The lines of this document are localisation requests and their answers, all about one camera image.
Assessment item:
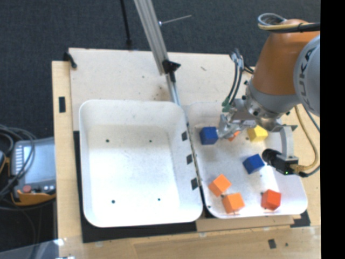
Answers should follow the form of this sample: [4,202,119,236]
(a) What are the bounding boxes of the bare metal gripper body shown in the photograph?
[227,98,282,132]

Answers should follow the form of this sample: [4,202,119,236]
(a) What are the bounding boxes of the blue cube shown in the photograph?
[199,126,219,146]
[242,154,266,175]

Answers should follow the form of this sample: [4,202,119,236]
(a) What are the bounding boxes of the yellow cube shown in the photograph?
[247,125,269,142]

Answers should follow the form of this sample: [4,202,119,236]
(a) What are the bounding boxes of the white plastic tray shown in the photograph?
[184,101,309,220]
[78,99,203,228]

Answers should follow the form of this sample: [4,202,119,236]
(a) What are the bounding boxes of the red cube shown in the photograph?
[260,189,282,211]

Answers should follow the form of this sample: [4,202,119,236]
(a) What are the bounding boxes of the pale wood board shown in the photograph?
[68,47,301,233]

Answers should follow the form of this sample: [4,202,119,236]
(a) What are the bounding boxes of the black cylinder on white bracket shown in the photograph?
[261,123,300,176]

